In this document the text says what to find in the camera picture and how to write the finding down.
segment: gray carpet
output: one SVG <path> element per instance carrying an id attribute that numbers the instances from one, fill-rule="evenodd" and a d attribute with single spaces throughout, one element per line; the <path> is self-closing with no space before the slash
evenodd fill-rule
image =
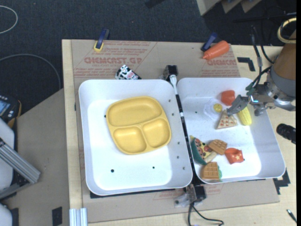
<path id="1" fill-rule="evenodd" d="M 62 39 L 98 39 L 110 29 L 110 40 L 205 42 L 211 32 L 217 40 L 251 44 L 250 27 L 256 25 L 265 44 L 282 45 L 275 36 L 279 20 L 233 23 L 240 18 L 296 12 L 296 0 L 264 0 L 250 12 L 236 6 L 225 14 L 220 3 L 201 16 L 196 0 L 165 0 L 153 7 L 150 0 L 0 0 L 18 14 L 16 26 L 0 34 L 0 92 L 18 98 L 23 113 L 59 89 L 62 81 Z M 0 8 L 0 32 L 8 29 L 15 15 Z"/>

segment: toy pizza slice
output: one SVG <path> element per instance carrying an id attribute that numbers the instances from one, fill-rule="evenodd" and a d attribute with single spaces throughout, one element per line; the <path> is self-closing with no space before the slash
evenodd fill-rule
<path id="1" fill-rule="evenodd" d="M 228 128 L 237 126 L 237 120 L 233 115 L 228 116 L 227 111 L 223 110 L 217 129 Z"/>

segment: yellow divided plate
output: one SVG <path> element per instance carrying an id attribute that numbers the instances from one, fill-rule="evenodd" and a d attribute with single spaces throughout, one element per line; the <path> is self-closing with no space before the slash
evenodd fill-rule
<path id="1" fill-rule="evenodd" d="M 117 101 L 109 106 L 106 120 L 114 143 L 126 154 L 150 152 L 165 146 L 171 139 L 167 116 L 152 97 Z"/>

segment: toy tomato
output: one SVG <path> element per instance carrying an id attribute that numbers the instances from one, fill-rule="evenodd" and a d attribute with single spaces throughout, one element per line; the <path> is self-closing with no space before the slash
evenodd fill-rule
<path id="1" fill-rule="evenodd" d="M 235 100 L 235 92 L 233 90 L 226 90 L 222 92 L 222 102 L 225 105 L 232 105 L 232 102 Z"/>

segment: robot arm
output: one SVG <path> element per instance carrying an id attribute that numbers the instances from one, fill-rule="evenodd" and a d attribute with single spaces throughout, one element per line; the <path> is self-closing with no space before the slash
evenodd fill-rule
<path id="1" fill-rule="evenodd" d="M 296 31 L 291 39 L 296 39 Z M 227 109 L 228 115 L 243 110 L 247 104 L 255 108 L 256 116 L 268 108 L 296 110 L 296 106 L 291 104 L 296 99 L 296 43 L 285 44 L 275 63 L 263 72 L 268 73 L 266 81 L 247 87 L 246 97 L 238 95 L 232 107 Z"/>

